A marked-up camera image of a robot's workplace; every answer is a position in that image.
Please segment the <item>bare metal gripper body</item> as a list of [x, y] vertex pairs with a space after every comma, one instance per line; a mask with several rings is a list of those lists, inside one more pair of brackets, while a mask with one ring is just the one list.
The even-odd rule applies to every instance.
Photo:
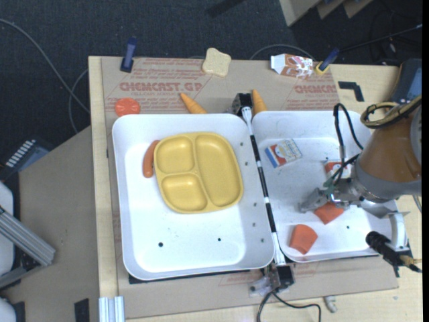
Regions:
[[354, 178], [340, 179], [332, 184], [326, 196], [329, 201], [343, 209], [348, 209], [351, 205], [361, 207], [364, 200], [361, 184]]

